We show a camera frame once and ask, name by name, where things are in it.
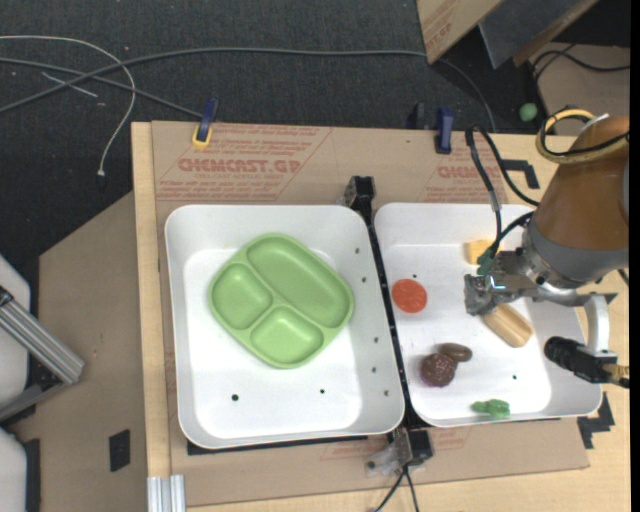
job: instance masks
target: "wooden table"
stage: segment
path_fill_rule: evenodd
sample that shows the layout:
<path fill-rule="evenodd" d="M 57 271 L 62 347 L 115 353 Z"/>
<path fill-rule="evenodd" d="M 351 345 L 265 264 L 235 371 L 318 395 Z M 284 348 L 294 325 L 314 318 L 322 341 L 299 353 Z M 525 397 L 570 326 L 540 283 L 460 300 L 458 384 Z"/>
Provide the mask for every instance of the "wooden table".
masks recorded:
<path fill-rule="evenodd" d="M 362 145 L 353 148 L 353 160 L 367 162 L 372 147 L 376 153 L 384 152 L 389 144 L 390 132 L 385 130 L 342 130 L 341 138 L 352 137 Z M 430 143 L 428 132 L 407 132 L 411 141 L 424 138 Z M 144 409 L 147 443 L 147 474 L 150 477 L 168 477 L 172 473 L 169 445 L 169 421 L 165 380 L 165 352 L 161 318 L 160 279 L 158 271 L 158 225 L 153 174 L 153 140 L 151 124 L 132 124 L 133 177 L 135 195 L 135 224 L 138 251 L 140 294 L 140 321 L 144 382 Z M 529 136 L 496 135 L 494 138 L 504 158 L 527 159 L 534 163 L 544 186 L 548 183 L 553 165 L 535 154 L 533 138 Z M 419 166 L 411 156 L 399 166 Z M 515 177 L 519 186 L 524 180 Z M 507 191 L 512 202 L 518 202 Z M 615 291 L 619 296 L 611 304 L 611 349 L 620 356 L 622 364 L 629 360 L 629 302 L 628 288 L 620 277 L 612 273 L 600 288 Z M 482 480 L 419 485 L 418 501 L 422 510 L 430 512 L 454 511 L 602 511 L 631 510 L 630 498 L 630 419 L 629 392 L 615 386 L 605 386 L 616 421 L 611 432 L 596 434 L 596 448 L 588 452 L 590 467 L 584 470 L 561 471 L 546 474 L 504 476 Z M 260 500 L 250 503 L 232 503 L 190 507 L 205 511 L 368 511 L 375 508 L 387 489 Z M 385 510 L 413 510 L 409 490 L 401 487 Z"/>

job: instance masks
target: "blue clamp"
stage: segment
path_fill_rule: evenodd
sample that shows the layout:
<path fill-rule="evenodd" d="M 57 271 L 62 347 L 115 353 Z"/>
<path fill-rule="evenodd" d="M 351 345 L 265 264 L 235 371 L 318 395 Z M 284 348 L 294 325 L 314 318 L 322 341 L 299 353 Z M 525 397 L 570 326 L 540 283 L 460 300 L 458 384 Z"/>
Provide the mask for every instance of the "blue clamp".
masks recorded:
<path fill-rule="evenodd" d="M 453 131 L 453 112 L 450 108 L 440 107 L 436 117 L 436 153 L 451 153 L 451 132 Z"/>
<path fill-rule="evenodd" d="M 211 134 L 213 133 L 213 122 L 218 115 L 218 98 L 211 98 L 204 106 L 204 112 L 202 114 L 202 120 L 200 124 L 196 126 L 191 137 L 191 143 L 199 148 L 206 148 L 211 141 Z"/>

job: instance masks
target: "green ball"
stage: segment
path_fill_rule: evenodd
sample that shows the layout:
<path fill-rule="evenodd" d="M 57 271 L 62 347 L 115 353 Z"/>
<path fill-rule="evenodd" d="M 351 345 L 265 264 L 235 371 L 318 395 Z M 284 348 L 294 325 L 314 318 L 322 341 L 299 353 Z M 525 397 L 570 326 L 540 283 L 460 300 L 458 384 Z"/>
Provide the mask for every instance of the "green ball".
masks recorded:
<path fill-rule="evenodd" d="M 519 110 L 520 120 L 524 122 L 533 121 L 538 115 L 538 107 L 535 103 L 525 103 Z"/>

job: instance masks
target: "black fabric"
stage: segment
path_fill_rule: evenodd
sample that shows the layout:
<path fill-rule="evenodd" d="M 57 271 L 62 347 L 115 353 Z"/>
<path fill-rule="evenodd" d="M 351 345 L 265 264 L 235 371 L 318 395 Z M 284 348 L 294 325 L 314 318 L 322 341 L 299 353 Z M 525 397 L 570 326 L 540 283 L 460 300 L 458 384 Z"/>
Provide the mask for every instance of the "black fabric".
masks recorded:
<path fill-rule="evenodd" d="M 607 9 L 598 11 L 600 17 L 628 23 L 630 0 L 602 3 Z M 574 40 L 584 35 L 580 22 L 570 27 Z M 604 24 L 609 31 L 612 25 L 621 26 L 620 33 L 599 35 L 608 44 L 615 36 L 624 46 L 624 25 Z M 203 46 L 424 50 L 411 0 L 70 0 L 37 6 L 1 0 L 0 34 L 83 39 L 122 60 Z M 590 35 L 598 36 L 593 30 Z M 110 63 L 94 50 L 61 42 L 0 40 L 0 56 L 84 71 Z M 535 131 L 533 123 L 518 119 L 530 90 L 525 67 L 508 62 L 493 70 L 477 29 L 444 58 L 482 91 L 498 131 Z M 425 103 L 427 124 L 435 124 L 437 109 L 447 106 L 455 114 L 454 129 L 474 123 L 490 128 L 476 92 L 455 69 L 417 57 L 212 54 L 141 64 L 131 72 L 140 89 L 196 111 L 216 94 L 219 119 L 227 122 L 404 128 L 413 107 Z M 126 83 L 121 71 L 106 77 Z M 0 64 L 0 105 L 53 85 L 41 70 Z M 104 146 L 130 96 L 95 82 L 81 86 L 98 97 L 65 90 L 0 114 L 0 254 L 18 270 L 132 189 L 128 128 L 106 161 L 104 194 L 95 183 Z M 140 98 L 130 120 L 194 118 Z"/>

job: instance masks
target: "green plate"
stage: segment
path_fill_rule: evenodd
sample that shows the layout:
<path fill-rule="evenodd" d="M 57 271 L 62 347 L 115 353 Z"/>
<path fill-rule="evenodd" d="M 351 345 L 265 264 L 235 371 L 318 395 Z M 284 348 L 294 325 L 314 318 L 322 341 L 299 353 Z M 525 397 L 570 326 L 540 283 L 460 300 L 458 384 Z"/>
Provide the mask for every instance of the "green plate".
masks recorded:
<path fill-rule="evenodd" d="M 209 306 L 235 339 L 278 368 L 317 356 L 353 313 L 351 288 L 298 240 L 260 236 L 214 276 Z"/>

